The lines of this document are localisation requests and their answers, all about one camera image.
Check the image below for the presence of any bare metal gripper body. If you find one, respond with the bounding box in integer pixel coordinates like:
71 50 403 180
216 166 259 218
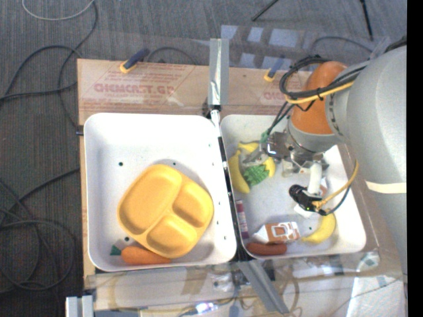
262 131 328 170

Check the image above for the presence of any yellow banana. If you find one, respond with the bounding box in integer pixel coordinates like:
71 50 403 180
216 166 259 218
237 141 276 178
227 149 251 195
301 211 337 245

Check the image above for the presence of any green leafy toy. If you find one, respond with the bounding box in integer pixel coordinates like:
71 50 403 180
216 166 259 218
243 164 270 188

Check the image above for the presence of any white plastic tray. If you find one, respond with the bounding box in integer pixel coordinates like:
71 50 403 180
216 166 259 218
83 112 238 273
219 114 367 261

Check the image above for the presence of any purple and white packet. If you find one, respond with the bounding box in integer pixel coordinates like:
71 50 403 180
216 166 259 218
235 199 250 239

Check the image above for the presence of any brown and white carton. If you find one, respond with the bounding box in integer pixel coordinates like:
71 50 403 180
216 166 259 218
252 221 301 245

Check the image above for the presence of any brown sausage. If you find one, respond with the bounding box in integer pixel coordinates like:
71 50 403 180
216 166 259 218
245 242 288 257

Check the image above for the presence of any yellow divided plate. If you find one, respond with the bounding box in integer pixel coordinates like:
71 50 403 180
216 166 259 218
117 163 215 260

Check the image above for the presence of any brown cardboard board red print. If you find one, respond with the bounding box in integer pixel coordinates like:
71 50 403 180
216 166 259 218
77 57 364 279

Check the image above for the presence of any orange carrot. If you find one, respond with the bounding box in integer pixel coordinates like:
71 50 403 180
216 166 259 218
110 244 173 266

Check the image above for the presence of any black cylinder on white bracket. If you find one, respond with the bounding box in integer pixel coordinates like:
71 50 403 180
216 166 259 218
288 161 324 211

